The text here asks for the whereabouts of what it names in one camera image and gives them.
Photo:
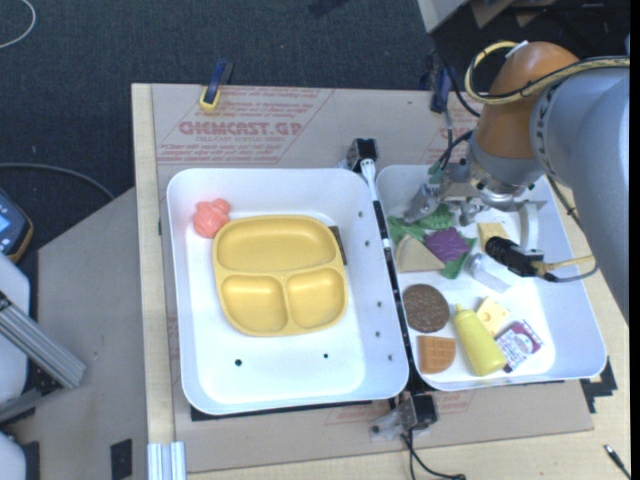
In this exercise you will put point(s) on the clear plastic bottle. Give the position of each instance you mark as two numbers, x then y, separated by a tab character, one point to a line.
487	273

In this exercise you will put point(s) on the yellow cheese slice with holes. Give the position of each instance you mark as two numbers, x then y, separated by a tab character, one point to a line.
492	315

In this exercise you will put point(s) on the black cylinder on white bracket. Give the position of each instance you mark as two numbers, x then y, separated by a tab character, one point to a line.
510	255

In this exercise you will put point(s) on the white plastic tray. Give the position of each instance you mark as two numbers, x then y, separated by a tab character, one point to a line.
565	338
280	373

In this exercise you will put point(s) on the purple toy grapes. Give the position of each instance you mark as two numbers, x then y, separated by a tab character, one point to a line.
447	244

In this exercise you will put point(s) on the beige bread wedge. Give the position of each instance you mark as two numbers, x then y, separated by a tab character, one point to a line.
416	258

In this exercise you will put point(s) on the green toy leaf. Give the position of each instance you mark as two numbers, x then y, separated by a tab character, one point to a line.
459	265

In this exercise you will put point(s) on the yellow mustard bottle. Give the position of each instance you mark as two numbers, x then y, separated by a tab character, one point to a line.
477	340

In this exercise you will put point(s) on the brown burger patty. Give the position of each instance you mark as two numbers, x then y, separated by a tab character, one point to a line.
426	308

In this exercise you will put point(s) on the orange waffle piece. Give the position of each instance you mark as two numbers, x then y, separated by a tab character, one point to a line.
436	354

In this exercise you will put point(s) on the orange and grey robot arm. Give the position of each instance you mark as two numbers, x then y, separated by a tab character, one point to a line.
585	133

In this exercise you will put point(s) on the purple and white packet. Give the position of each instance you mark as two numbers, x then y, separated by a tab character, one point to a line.
520	343

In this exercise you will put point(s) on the yellow cheese wedge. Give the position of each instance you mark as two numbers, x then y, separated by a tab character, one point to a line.
491	235

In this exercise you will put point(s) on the green lettuce leaf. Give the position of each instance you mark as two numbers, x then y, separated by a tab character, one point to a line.
400	229

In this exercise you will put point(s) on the black pen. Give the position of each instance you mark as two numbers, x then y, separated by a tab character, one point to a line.
616	460

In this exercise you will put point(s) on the pink toy shrimp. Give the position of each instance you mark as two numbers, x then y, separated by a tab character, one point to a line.
210	216

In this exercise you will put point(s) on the yellow divided plate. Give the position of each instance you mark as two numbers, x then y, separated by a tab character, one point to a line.
280	273

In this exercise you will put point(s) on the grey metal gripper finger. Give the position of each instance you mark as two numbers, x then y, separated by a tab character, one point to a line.
468	213
419	207

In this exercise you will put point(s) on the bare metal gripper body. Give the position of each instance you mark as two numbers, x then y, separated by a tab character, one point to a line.
500	197

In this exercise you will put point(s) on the brown cardboard board red print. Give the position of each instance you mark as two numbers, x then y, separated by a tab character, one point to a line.
280	438

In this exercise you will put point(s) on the thin black and white rod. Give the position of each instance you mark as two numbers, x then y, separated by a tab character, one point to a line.
386	240

